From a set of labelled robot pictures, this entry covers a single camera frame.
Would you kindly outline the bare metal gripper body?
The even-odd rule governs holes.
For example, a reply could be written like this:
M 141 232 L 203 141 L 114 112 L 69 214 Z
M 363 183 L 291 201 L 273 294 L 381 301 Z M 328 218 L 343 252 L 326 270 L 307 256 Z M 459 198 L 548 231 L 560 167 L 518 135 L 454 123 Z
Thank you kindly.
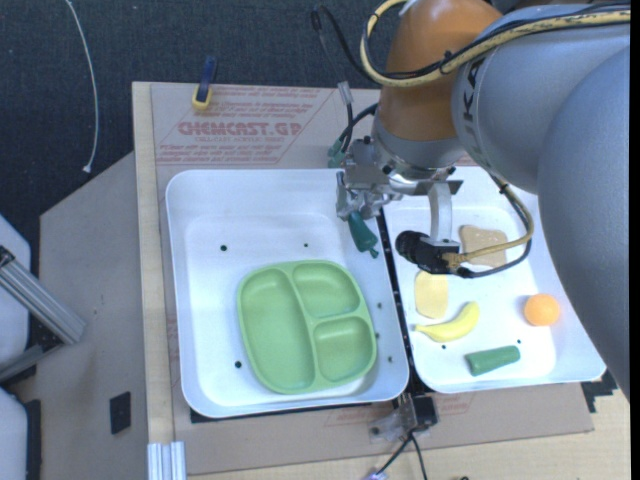
M 456 138 L 411 141 L 374 136 L 350 147 L 343 161 L 343 184 L 352 192 L 372 197 L 426 196 L 439 184 L 455 194 L 462 182 L 452 174 L 462 156 Z

